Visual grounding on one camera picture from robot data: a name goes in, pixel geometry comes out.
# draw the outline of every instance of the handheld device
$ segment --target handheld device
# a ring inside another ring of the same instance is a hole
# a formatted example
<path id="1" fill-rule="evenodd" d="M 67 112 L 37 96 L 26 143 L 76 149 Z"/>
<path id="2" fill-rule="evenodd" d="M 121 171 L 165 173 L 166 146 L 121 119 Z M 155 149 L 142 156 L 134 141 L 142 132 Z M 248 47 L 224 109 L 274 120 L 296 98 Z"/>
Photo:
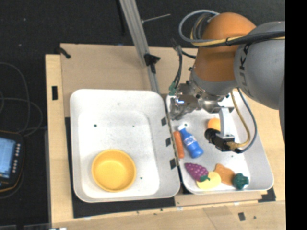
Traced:
<path id="1" fill-rule="evenodd" d="M 24 165 L 24 142 L 18 133 L 0 131 L 0 193 L 14 189 Z"/>

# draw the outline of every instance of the yellow bowl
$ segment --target yellow bowl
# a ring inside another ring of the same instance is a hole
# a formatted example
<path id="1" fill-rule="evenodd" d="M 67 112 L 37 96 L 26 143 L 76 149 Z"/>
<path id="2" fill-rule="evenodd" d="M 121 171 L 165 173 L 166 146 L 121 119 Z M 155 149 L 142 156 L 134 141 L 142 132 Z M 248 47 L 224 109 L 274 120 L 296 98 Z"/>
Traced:
<path id="1" fill-rule="evenodd" d="M 108 149 L 95 157 L 92 176 L 102 189 L 120 192 L 128 189 L 135 181 L 136 167 L 132 158 L 125 152 Z"/>

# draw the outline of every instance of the black clamp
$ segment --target black clamp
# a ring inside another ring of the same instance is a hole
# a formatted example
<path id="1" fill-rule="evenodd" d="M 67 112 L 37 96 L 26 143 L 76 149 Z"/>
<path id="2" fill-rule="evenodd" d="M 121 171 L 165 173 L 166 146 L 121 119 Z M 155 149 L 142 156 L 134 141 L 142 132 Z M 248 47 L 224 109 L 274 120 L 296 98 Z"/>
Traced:
<path id="1" fill-rule="evenodd" d="M 145 63 L 146 63 L 146 66 L 150 66 L 150 69 L 152 71 L 152 73 L 156 73 L 156 70 L 155 70 L 155 64 L 161 59 L 160 57 L 158 56 L 153 56 L 151 54 L 145 54 L 144 55 L 144 59 L 145 59 Z"/>

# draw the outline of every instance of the blue bottle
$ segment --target blue bottle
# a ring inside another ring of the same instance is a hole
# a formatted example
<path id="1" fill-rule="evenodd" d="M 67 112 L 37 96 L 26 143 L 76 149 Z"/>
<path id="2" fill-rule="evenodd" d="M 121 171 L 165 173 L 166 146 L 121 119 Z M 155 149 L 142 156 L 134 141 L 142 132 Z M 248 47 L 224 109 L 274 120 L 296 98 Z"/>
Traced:
<path id="1" fill-rule="evenodd" d="M 199 146 L 197 140 L 193 135 L 186 131 L 184 125 L 180 125 L 178 127 L 179 132 L 181 133 L 182 141 L 186 145 L 190 156 L 192 158 L 198 158 L 200 155 L 203 154 L 203 149 Z"/>

